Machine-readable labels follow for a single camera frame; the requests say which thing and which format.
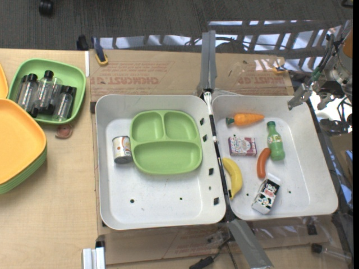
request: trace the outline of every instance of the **table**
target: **table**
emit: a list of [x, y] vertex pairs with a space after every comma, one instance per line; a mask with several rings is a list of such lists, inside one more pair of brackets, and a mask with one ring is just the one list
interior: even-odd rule
[[[86, 52], [0, 49], [0, 63], [10, 84], [18, 66], [30, 58], [65, 62], [86, 72]], [[41, 124], [48, 141], [46, 162], [25, 182], [0, 195], [0, 264], [3, 268], [81, 268], [81, 252], [98, 237], [95, 158], [90, 112], [90, 81], [69, 139], [55, 138], [56, 127]], [[321, 224], [339, 244], [330, 216]], [[342, 262], [310, 254], [308, 245], [266, 249], [275, 268], [346, 268]], [[248, 268], [241, 253], [233, 253]], [[188, 268], [200, 257], [111, 265], [108, 268]], [[232, 268], [227, 250], [212, 268]]]

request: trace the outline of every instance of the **green tray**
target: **green tray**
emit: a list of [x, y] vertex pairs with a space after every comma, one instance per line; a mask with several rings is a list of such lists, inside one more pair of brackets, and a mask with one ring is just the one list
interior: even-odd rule
[[137, 114], [130, 127], [136, 166], [149, 174], [178, 174], [195, 170], [202, 162], [202, 146], [193, 118], [176, 110]]
[[64, 85], [72, 86], [76, 88], [76, 95], [73, 100], [72, 114], [71, 117], [62, 121], [53, 120], [51, 115], [39, 114], [34, 118], [37, 122], [47, 123], [47, 124], [64, 124], [72, 121], [78, 114], [82, 100], [85, 95], [86, 89], [86, 77], [84, 73], [69, 64], [47, 60], [47, 59], [29, 59], [20, 65], [15, 73], [14, 78], [12, 79], [9, 93], [7, 98], [10, 100], [15, 99], [17, 88], [20, 84], [20, 81], [24, 75], [34, 73], [38, 76], [38, 79], [41, 79], [44, 76], [46, 70], [51, 70], [54, 72], [54, 77], [60, 78]]

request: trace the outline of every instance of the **banana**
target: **banana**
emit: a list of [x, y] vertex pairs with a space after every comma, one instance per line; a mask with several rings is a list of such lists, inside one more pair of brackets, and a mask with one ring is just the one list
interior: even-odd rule
[[229, 175], [231, 176], [231, 199], [233, 199], [236, 193], [240, 191], [243, 186], [242, 172], [232, 159], [224, 157], [222, 158], [222, 163], [226, 171], [228, 171]]

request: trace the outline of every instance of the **toy carrot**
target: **toy carrot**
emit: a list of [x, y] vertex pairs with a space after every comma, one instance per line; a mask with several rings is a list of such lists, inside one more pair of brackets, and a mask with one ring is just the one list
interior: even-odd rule
[[255, 123], [264, 119], [262, 114], [235, 114], [233, 118], [226, 118], [225, 123], [231, 124], [235, 123], [237, 126], [245, 126], [247, 124]]

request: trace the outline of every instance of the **small box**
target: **small box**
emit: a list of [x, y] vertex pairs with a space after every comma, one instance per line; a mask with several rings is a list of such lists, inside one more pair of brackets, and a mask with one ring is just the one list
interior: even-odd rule
[[262, 182], [252, 203], [252, 208], [262, 214], [267, 214], [271, 210], [280, 187], [279, 178], [270, 173], [267, 176], [268, 178]]
[[230, 155], [257, 155], [256, 142], [253, 137], [229, 137], [228, 145]]

